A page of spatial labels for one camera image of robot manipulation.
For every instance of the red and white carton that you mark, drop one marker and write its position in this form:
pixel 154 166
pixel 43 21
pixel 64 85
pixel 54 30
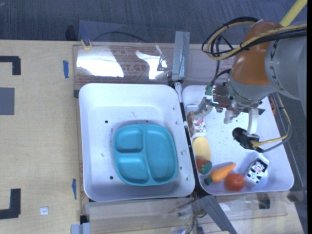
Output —
pixel 198 127

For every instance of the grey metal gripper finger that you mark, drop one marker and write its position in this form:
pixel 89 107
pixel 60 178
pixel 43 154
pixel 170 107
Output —
pixel 229 117
pixel 204 107

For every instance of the yellow oval toy food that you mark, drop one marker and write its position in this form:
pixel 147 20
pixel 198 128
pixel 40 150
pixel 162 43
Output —
pixel 201 148

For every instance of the white cow print carton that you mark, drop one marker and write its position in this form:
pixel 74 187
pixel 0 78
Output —
pixel 256 170

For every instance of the red tomato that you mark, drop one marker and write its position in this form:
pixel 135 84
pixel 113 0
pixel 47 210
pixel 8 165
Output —
pixel 234 181

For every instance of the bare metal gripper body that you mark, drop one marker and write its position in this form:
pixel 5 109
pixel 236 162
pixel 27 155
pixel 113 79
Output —
pixel 220 96

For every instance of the red strawberry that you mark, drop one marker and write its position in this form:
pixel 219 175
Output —
pixel 203 166

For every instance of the black cylinder on white bracket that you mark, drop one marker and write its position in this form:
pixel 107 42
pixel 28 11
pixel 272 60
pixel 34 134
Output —
pixel 245 136

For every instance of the white plastic tray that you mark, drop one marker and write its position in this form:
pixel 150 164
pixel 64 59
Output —
pixel 226 150
pixel 97 140

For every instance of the orange carrot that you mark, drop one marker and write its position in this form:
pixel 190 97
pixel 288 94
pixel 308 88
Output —
pixel 222 172

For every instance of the blue divided plate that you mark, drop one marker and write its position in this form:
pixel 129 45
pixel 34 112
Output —
pixel 158 152

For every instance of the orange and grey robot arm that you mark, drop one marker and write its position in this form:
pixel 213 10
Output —
pixel 253 64

